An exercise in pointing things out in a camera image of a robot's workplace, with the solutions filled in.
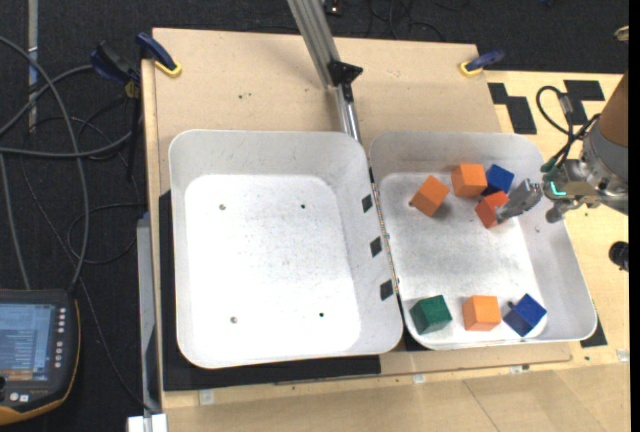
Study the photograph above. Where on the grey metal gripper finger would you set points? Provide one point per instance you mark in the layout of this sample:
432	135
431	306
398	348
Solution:
555	212
522	199

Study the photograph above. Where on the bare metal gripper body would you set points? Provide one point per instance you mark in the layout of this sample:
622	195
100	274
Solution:
575	185

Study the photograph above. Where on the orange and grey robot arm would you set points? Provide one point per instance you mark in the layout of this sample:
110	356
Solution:
614	120

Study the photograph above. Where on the blue cube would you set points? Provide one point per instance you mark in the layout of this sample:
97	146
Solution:
500	178
525	315

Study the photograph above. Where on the red cube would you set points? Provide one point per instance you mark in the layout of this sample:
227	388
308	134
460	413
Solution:
487	210

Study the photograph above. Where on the orange cube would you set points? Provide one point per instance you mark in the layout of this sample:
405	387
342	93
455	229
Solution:
481	313
430	196
469	180

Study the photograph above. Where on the white plastic tray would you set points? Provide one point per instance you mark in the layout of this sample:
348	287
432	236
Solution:
270	260
460	260

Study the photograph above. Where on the green cube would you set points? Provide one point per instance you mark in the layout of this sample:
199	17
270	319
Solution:
431	315

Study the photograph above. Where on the brown flat board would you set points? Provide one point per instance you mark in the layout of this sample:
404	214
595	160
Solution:
260	90

